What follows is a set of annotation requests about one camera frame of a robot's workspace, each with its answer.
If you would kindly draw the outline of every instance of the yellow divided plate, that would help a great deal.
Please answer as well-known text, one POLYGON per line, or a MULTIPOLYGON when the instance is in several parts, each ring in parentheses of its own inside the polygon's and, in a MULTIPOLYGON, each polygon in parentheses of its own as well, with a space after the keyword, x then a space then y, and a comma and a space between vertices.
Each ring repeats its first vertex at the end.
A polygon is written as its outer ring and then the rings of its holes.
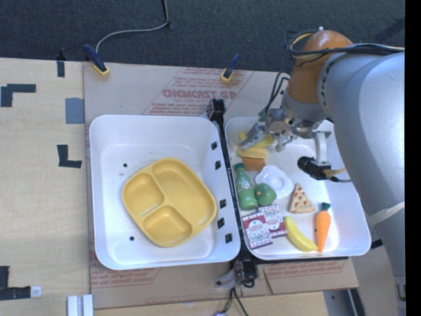
POLYGON ((189 240, 216 216, 216 200, 181 160, 164 158, 136 172, 122 189, 124 206, 158 246, 189 240))

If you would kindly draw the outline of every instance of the blue clamp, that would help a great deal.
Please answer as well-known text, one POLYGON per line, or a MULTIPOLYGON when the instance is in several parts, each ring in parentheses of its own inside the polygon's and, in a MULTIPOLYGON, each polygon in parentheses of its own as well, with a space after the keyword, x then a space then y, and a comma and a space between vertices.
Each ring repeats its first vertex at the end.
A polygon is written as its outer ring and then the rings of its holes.
POLYGON ((84 45, 84 53, 89 56, 93 62, 93 68, 101 75, 107 75, 110 72, 109 67, 104 64, 104 61, 99 54, 90 45, 84 45))
POLYGON ((228 83, 231 80, 233 76, 233 71, 237 67, 240 57, 241 55, 239 53, 236 53, 231 63, 222 71, 222 74, 220 77, 222 82, 228 83))

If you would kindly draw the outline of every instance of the toy pizza slice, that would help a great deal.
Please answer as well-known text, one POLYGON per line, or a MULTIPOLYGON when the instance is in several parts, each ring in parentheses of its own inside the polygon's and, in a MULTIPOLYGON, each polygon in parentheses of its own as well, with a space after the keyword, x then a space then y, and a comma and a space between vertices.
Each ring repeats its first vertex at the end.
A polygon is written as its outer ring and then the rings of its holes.
POLYGON ((316 207, 307 197, 303 187, 299 183, 296 183, 291 196, 289 211, 292 213, 308 213, 314 211, 315 209, 316 207))

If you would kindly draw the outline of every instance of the banana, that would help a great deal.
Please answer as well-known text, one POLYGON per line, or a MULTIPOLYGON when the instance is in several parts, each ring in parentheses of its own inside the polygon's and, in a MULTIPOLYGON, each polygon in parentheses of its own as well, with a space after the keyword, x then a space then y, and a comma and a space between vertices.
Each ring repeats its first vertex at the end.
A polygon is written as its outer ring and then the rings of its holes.
POLYGON ((298 229, 291 217, 284 217, 284 224, 287 230, 287 237, 295 247, 302 251, 317 250, 317 245, 298 229))

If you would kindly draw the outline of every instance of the white plastic tray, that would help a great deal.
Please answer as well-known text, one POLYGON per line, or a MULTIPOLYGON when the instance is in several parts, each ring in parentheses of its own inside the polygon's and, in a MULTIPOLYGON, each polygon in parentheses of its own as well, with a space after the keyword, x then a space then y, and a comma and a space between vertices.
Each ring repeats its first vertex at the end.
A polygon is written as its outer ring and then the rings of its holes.
MULTIPOLYGON (((234 165, 241 162, 241 157, 237 154, 237 147, 240 143, 239 133, 248 132, 257 121, 258 117, 236 117, 226 123, 225 133, 233 172, 235 172, 234 165)), ((325 121, 319 126, 318 130, 332 131, 327 139, 328 161, 332 164, 332 169, 342 169, 344 165, 337 149, 332 123, 325 121)), ((294 182, 299 182, 309 199, 316 206, 316 211, 312 213, 290 213, 288 211, 290 197, 276 199, 274 203, 278 204, 282 215, 292 216, 301 232, 316 241, 314 232, 315 214, 319 212, 321 203, 325 201, 332 205, 329 209, 332 224, 323 253, 318 251, 303 252, 296 248, 285 236, 274 238, 271 245, 253 250, 249 247, 249 251, 259 259, 267 261, 348 257, 366 253, 371 245, 371 235, 359 196, 353 184, 351 182, 334 183, 329 180, 315 180, 297 166, 297 161, 302 156, 316 157, 314 140, 297 138, 287 144, 285 149, 279 153, 275 151, 274 145, 267 147, 267 150, 269 158, 266 160, 266 164, 276 165, 285 171, 294 182)), ((247 174, 254 180, 258 172, 247 171, 247 174)), ((346 172, 338 175, 338 178, 342 179, 348 177, 346 172)), ((252 212, 240 210, 241 216, 252 212)))
POLYGON ((89 140, 95 252, 104 266, 124 270, 216 263, 238 254, 241 243, 228 176, 218 130, 211 121, 185 116, 104 115, 91 123, 89 140), (187 164, 218 205, 216 218, 208 227, 172 248, 152 243, 133 222, 121 198, 131 175, 167 157, 187 164))

